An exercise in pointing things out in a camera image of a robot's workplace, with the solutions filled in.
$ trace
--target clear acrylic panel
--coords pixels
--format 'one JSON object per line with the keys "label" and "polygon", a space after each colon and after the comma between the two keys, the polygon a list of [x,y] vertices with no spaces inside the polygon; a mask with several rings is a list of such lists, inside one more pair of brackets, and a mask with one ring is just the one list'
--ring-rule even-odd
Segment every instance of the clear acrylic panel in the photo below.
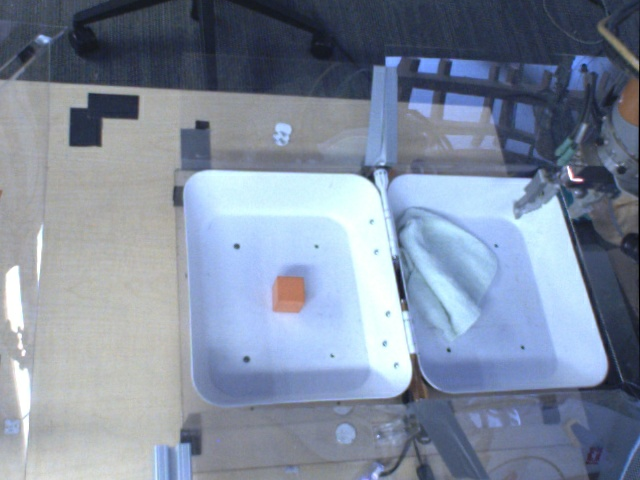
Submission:
{"label": "clear acrylic panel", "polygon": [[29,443],[49,141],[49,57],[59,28],[0,21],[0,476]]}
{"label": "clear acrylic panel", "polygon": [[[186,55],[184,65],[189,86],[196,85],[191,80],[194,73],[200,75],[204,87],[211,69],[218,74],[217,90],[210,97],[203,97],[200,91],[185,91],[181,96],[181,129],[194,129],[197,121],[209,127],[215,151],[211,167],[361,170],[369,123],[371,66],[221,55],[215,63],[211,57]],[[278,71],[274,75],[278,82],[255,86],[254,70]]]}

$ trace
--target orange block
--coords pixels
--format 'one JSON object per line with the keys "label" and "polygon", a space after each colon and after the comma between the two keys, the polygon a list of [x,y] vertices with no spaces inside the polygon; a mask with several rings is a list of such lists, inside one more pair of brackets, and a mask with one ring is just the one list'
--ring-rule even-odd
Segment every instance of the orange block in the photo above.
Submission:
{"label": "orange block", "polygon": [[273,310],[300,313],[304,306],[304,278],[278,276],[273,283]]}

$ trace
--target black tape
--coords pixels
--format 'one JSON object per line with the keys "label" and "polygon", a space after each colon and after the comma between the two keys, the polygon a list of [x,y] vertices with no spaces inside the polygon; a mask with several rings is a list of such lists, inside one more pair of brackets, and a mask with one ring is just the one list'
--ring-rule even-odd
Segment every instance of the black tape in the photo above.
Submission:
{"label": "black tape", "polygon": [[202,431],[200,429],[183,428],[180,430],[180,442],[191,445],[191,455],[202,454]]}
{"label": "black tape", "polygon": [[119,94],[89,93],[91,117],[108,119],[138,119],[140,98]]}
{"label": "black tape", "polygon": [[103,119],[138,119],[139,96],[89,93],[88,108],[72,108],[69,146],[102,146]]}
{"label": "black tape", "polygon": [[69,146],[102,146],[102,120],[94,119],[86,108],[72,108],[69,117]]}

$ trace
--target wooden table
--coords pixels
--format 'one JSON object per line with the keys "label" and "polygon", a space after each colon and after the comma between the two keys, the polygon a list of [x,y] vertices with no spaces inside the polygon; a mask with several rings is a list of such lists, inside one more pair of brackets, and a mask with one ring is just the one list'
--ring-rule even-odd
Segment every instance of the wooden table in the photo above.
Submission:
{"label": "wooden table", "polygon": [[[193,128],[195,120],[210,123],[214,159],[245,162],[273,155],[279,159],[284,154],[293,168],[304,170],[309,159],[330,158],[337,170],[349,171],[358,168],[364,154],[369,103],[52,84],[48,109],[34,97],[42,94],[41,86],[20,84],[16,94],[30,102],[29,112],[40,121],[48,117],[49,123],[27,477],[151,478],[154,445],[177,444],[188,416],[183,414],[184,407],[191,404],[202,411],[210,409],[207,414],[233,443],[225,448],[227,466],[218,464],[217,469],[236,469],[232,466],[242,461],[253,468],[260,460],[272,462],[272,467],[259,472],[206,473],[206,459],[196,458],[203,471],[196,478],[356,478],[380,453],[373,445],[375,439],[366,441],[357,453],[336,455],[334,463],[323,464],[320,458],[314,462],[313,457],[322,454],[295,429],[313,434],[320,428],[318,415],[310,418],[303,409],[286,412],[282,408],[251,415],[247,409],[246,420],[239,421],[238,413],[221,414],[193,398],[189,372],[181,361],[181,347],[188,337],[180,332],[181,322],[183,331],[185,327],[176,259],[180,212],[173,206],[172,195],[174,174],[181,165],[180,130]],[[138,95],[139,117],[103,120],[102,147],[70,147],[69,109],[86,108],[89,92]],[[294,130],[291,144],[280,150],[271,139],[276,122],[290,123]],[[400,155],[405,163],[426,154],[441,159],[443,165],[480,158],[489,170],[504,174],[499,150],[429,153],[414,124],[401,121],[400,128],[406,141]],[[0,140],[13,144],[8,151],[18,155],[18,145],[11,142],[13,133],[8,126],[0,127]],[[27,151],[34,162],[42,159]],[[4,168],[7,159],[2,162]],[[42,169],[28,172],[27,181],[24,176],[13,181],[0,178],[5,183],[0,186],[0,209],[43,174]],[[25,218],[38,223],[37,215]],[[382,408],[391,411],[389,418],[396,417],[393,407]],[[333,407],[328,410],[319,414],[334,414],[335,421],[340,420],[339,412]],[[352,410],[363,421],[373,421],[381,408],[365,405]],[[331,431],[333,421],[328,420]],[[277,439],[265,441],[273,436]],[[546,453],[560,453],[562,440],[549,435],[542,439]],[[295,464],[285,468],[292,446],[306,457],[299,469]],[[444,475],[435,451],[431,453],[434,469]],[[403,471],[413,474],[415,462],[407,461],[399,478],[404,477]]]}

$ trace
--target towel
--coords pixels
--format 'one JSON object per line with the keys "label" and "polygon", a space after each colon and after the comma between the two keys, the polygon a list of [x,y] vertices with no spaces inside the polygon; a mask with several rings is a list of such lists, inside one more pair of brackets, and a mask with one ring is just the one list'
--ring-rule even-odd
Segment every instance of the towel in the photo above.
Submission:
{"label": "towel", "polygon": [[402,214],[398,240],[410,308],[453,341],[478,320],[498,259],[475,236],[424,208]]}

